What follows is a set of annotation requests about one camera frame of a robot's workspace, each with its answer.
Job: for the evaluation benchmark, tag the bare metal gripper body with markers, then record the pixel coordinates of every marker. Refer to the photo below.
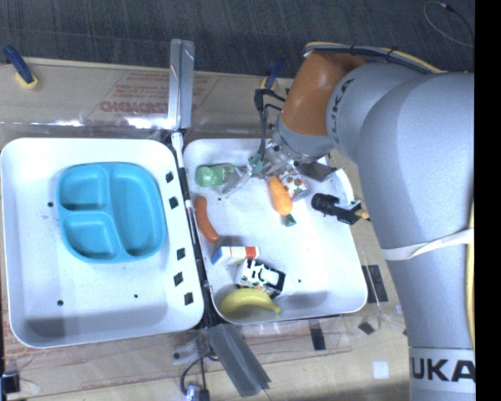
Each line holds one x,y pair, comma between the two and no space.
275,159

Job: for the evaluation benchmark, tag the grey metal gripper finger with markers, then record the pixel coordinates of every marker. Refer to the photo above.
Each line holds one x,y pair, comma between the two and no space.
317,170
235,181

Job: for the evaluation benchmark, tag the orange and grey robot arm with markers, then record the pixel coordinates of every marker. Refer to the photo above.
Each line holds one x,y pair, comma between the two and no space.
409,148

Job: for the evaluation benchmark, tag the white carton with red fruit print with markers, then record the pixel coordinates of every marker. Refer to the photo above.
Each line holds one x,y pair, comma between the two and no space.
297,185

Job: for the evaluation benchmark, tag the green bottle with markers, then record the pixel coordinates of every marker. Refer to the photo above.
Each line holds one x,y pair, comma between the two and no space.
209,174

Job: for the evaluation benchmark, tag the orange carrot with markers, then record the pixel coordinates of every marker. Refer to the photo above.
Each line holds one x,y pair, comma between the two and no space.
280,199

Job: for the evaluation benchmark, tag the orange sausage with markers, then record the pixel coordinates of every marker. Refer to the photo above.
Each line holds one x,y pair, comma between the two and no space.
203,219

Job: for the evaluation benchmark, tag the white orange and blue carton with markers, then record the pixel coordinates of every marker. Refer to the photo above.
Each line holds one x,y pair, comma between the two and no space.
234,254

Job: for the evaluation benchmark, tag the white plastic tray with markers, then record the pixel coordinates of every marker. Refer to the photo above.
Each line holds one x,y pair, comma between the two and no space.
317,265
87,299

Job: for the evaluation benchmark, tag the black and white carton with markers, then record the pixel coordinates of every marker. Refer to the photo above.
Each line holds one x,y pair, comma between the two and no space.
261,276

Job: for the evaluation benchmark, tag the yellow banana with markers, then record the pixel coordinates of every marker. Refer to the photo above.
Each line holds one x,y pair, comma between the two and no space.
246,300

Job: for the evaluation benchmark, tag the blue divided plate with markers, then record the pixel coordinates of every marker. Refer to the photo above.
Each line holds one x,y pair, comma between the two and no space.
108,211

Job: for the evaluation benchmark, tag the brown cardboard board red print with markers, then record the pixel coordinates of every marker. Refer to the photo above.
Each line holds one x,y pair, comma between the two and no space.
108,94

